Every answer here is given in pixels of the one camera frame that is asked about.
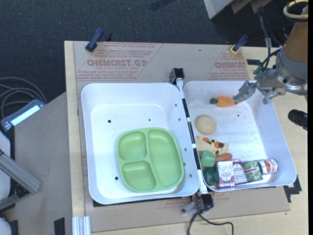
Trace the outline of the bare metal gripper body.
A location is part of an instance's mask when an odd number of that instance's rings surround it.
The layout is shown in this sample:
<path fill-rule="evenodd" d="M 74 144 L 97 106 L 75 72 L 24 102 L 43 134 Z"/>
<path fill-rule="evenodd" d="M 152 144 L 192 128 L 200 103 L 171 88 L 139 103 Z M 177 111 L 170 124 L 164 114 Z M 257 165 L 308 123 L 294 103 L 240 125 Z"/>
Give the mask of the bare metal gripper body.
<path fill-rule="evenodd" d="M 267 68 L 257 79 L 259 90 L 274 94 L 307 94 L 308 63 L 277 57 L 275 65 L 276 68 Z"/>

